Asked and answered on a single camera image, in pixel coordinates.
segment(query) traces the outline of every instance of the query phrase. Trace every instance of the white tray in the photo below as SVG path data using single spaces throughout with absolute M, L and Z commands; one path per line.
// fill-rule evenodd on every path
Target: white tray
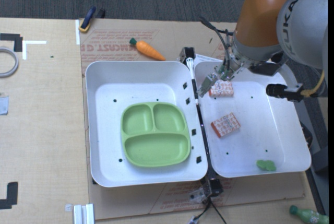
M 195 66 L 197 87 L 221 62 Z M 199 98 L 211 162 L 221 176 L 233 178 L 266 173 L 299 172 L 311 165 L 311 155 L 293 102 L 269 97 L 268 84 L 285 84 L 283 77 L 263 76 L 244 69 L 231 81 L 233 97 Z M 233 112 L 241 127 L 221 138 L 210 123 Z M 257 160 L 271 160 L 276 171 L 264 171 Z
M 86 87 L 91 174 L 99 185 L 117 187 L 195 181 L 205 176 L 208 161 L 192 79 L 184 64 L 98 61 L 87 67 Z M 184 113 L 192 148 L 189 157 L 179 164 L 137 167 L 126 159 L 122 148 L 121 116 L 129 105 L 156 101 L 172 103 Z

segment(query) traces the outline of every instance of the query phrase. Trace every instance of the orange carrot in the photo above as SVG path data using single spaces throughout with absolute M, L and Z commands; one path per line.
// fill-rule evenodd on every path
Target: orange carrot
M 130 44 L 135 45 L 137 50 L 142 54 L 155 58 L 156 60 L 160 61 L 166 60 L 166 58 L 162 56 L 155 48 L 153 48 L 149 43 L 143 40 L 136 41 L 134 38 L 131 38 Z

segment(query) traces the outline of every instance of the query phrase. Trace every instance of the table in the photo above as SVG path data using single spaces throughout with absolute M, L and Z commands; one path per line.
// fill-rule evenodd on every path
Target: table
M 8 114 L 0 116 L 0 187 L 4 190 L 0 199 L 6 198 L 7 183 L 18 182 L 18 203 L 12 209 L 0 210 L 1 223 L 72 223 L 68 206 L 89 203 L 76 21 L 1 18 L 0 32 L 20 34 L 31 42 L 26 46 L 25 60 L 24 52 L 17 53 L 18 70 L 10 77 L 0 78 L 0 97 L 9 97 Z M 1 69 L 7 67 L 7 61 L 0 54 Z M 227 223 L 300 223 L 289 214 L 290 205 L 316 209 L 305 172 L 301 172 L 301 177 L 305 190 L 302 198 L 218 209 Z M 153 214 L 99 223 L 187 223 L 192 215 L 201 212 Z M 203 224 L 220 221 L 213 208 L 200 219 Z

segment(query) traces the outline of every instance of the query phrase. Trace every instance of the green plate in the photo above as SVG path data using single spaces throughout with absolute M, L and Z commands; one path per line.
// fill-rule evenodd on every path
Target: green plate
M 166 102 L 133 104 L 121 118 L 126 158 L 139 167 L 183 162 L 190 153 L 187 122 L 180 109 Z

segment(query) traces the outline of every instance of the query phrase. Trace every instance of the gray ring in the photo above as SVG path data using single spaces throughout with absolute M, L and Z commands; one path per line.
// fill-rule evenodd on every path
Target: gray ring
M 14 67 L 11 70 L 9 70 L 8 72 L 0 73 L 0 78 L 11 76 L 16 71 L 16 69 L 19 65 L 19 59 L 18 59 L 16 53 L 14 51 L 8 49 L 8 48 L 0 48 L 0 52 L 8 53 L 11 56 L 13 56 L 13 58 L 15 59 Z

